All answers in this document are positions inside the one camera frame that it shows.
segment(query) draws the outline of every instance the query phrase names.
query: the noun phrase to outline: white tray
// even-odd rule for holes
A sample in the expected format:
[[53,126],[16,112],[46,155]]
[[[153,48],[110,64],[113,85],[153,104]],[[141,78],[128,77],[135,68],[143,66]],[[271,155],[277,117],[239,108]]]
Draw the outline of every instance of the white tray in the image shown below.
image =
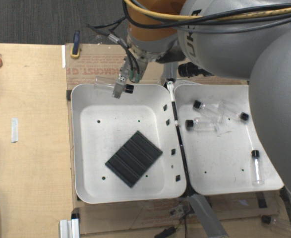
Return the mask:
[[[216,104],[231,100],[250,114],[248,86],[180,85],[175,89],[178,119],[192,187],[200,194],[275,190],[283,183],[256,136],[252,119],[247,125],[230,120],[225,132],[198,133],[185,129],[186,119],[199,113],[194,100]],[[94,90],[93,84],[72,90],[75,186],[86,203],[112,203],[176,198],[186,188],[180,148],[168,91],[159,85],[135,85],[133,94],[115,99]],[[140,131],[163,151],[133,188],[118,178],[105,163]],[[265,183],[254,187],[250,176],[251,150],[261,153]]]

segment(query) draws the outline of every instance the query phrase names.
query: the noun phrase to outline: yellow cable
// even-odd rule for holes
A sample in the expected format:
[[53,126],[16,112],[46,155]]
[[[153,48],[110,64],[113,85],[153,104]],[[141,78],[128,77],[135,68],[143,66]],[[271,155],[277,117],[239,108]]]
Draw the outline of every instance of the yellow cable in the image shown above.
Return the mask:
[[[134,3],[131,2],[131,0],[124,0],[128,6],[133,8],[134,10],[153,17],[158,17],[162,19],[169,19],[169,20],[189,20],[189,19],[195,19],[200,18],[202,16],[189,16],[189,15],[171,15],[171,14],[164,14],[164,13],[158,13],[150,10],[145,10],[141,7],[136,6]],[[268,11],[259,11],[259,12],[250,12],[250,13],[244,13],[240,15],[235,16],[228,16],[219,18],[220,20],[233,20],[233,19],[248,19],[248,18],[257,18],[257,17],[267,17],[267,16],[273,16],[273,15],[280,15],[285,13],[290,13],[290,8],[285,9],[278,9],[278,10],[268,10]]]

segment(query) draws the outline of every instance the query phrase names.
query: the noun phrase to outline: wooden tabletop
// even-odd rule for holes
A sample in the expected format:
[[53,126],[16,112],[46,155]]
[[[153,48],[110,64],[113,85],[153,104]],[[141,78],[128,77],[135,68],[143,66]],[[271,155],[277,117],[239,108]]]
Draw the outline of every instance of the wooden tabletop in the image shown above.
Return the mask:
[[[61,46],[0,44],[0,238],[57,238],[73,210],[66,71]],[[18,118],[18,141],[11,120]],[[280,216],[288,218],[280,199]],[[291,237],[259,218],[222,221],[231,238]],[[205,237],[200,225],[189,236]],[[183,227],[174,237],[184,237]],[[87,237],[153,237],[163,229]]]

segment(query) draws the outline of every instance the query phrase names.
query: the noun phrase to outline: gray cable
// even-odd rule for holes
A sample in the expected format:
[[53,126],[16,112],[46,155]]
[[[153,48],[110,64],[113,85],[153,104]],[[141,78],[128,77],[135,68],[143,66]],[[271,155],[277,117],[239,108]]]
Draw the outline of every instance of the gray cable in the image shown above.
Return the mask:
[[[140,4],[137,0],[132,0],[132,1],[136,5],[141,7],[142,9],[149,10],[148,8],[146,8],[145,6]],[[150,18],[153,18],[153,19],[161,21],[160,19],[155,18],[155,17],[150,17]],[[248,27],[248,28],[243,28],[243,29],[227,29],[227,30],[200,30],[200,29],[190,29],[190,28],[187,28],[187,27],[174,27],[174,29],[185,31],[185,32],[189,32],[189,33],[234,34],[234,33],[245,33],[245,32],[262,30],[262,29],[266,29],[266,28],[270,28],[270,27],[274,27],[274,26],[278,26],[278,25],[283,25],[283,24],[286,24],[286,23],[289,23],[289,22],[291,22],[291,19],[284,19],[284,20],[280,20],[280,21],[277,21],[277,22],[273,22],[273,23],[269,23],[269,24],[261,25],[261,26],[254,26],[254,27]]]

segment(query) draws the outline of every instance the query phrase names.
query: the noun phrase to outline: dark gray carpet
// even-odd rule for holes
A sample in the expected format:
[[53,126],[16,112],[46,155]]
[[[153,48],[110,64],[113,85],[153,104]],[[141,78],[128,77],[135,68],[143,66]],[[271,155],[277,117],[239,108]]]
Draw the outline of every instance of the dark gray carpet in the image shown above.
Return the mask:
[[[0,0],[0,43],[65,44],[80,30],[81,43],[96,42],[86,27],[123,16],[121,0]],[[126,21],[116,32],[126,37]],[[111,43],[102,38],[105,44]]]

